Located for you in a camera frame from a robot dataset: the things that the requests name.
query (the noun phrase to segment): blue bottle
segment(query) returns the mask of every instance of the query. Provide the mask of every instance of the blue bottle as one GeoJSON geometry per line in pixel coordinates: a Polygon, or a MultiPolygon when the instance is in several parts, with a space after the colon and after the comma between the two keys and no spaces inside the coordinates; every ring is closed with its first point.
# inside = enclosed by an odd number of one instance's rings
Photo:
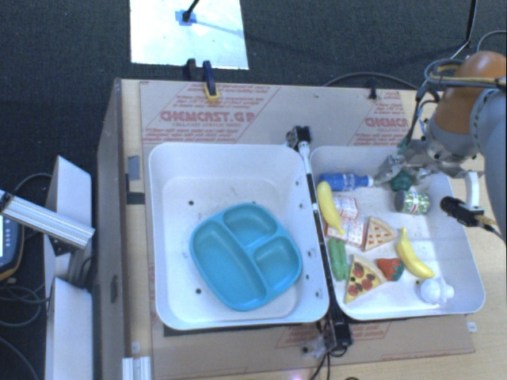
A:
{"type": "Polygon", "coordinates": [[[371,176],[358,176],[354,173],[323,173],[318,180],[327,181],[333,192],[350,192],[358,187],[371,187],[371,176]]]}

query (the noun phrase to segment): toy pizza slice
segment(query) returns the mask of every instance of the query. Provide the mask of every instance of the toy pizza slice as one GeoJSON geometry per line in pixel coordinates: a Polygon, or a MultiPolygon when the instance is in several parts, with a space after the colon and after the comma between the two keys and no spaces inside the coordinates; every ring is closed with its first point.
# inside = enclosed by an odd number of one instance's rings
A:
{"type": "Polygon", "coordinates": [[[366,242],[364,250],[370,250],[392,241],[396,238],[396,231],[382,221],[380,218],[370,217],[368,220],[368,228],[366,231],[366,242]]]}
{"type": "Polygon", "coordinates": [[[354,255],[345,288],[345,304],[385,282],[387,282],[386,277],[375,264],[359,255],[354,255]]]}

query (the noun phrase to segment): can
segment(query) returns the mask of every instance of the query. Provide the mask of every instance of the can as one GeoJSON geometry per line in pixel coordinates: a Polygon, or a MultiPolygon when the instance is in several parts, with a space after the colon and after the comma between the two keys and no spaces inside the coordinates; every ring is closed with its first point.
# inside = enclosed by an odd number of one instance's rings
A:
{"type": "Polygon", "coordinates": [[[406,214],[425,215],[429,211],[429,196],[411,190],[400,190],[395,195],[395,209],[406,214]]]}

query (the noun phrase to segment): multimeter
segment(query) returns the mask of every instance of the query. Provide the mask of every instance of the multimeter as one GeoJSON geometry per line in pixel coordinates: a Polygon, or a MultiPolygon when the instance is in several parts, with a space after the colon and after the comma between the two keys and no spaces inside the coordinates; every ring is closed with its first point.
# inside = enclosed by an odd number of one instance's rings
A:
{"type": "Polygon", "coordinates": [[[17,270],[23,253],[23,232],[19,223],[0,215],[0,280],[17,270]]]}

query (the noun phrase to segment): dark floor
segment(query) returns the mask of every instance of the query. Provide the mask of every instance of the dark floor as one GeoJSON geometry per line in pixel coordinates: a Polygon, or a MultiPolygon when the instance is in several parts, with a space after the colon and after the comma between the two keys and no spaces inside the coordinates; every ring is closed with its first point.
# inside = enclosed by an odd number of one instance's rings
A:
{"type": "MultiPolygon", "coordinates": [[[[322,85],[349,72],[391,74],[415,85],[425,66],[465,38],[471,0],[240,0],[250,70],[218,70],[222,82],[322,85]]],[[[505,29],[507,0],[478,0],[471,48],[505,29]]],[[[505,36],[483,48],[505,55],[505,36]]],[[[96,149],[112,80],[181,79],[175,66],[130,62],[129,0],[0,0],[0,188],[51,172],[60,154],[95,177],[96,149]]],[[[342,86],[362,86],[353,79],[342,86]]],[[[387,88],[405,88],[379,80],[387,88]]],[[[43,203],[44,179],[23,196],[43,203]]],[[[19,283],[42,283],[41,240],[27,243],[19,283]]],[[[33,308],[0,301],[0,321],[33,308]]],[[[0,325],[44,376],[45,318],[23,329],[0,325]]],[[[0,342],[0,378],[30,378],[0,342]]]]}

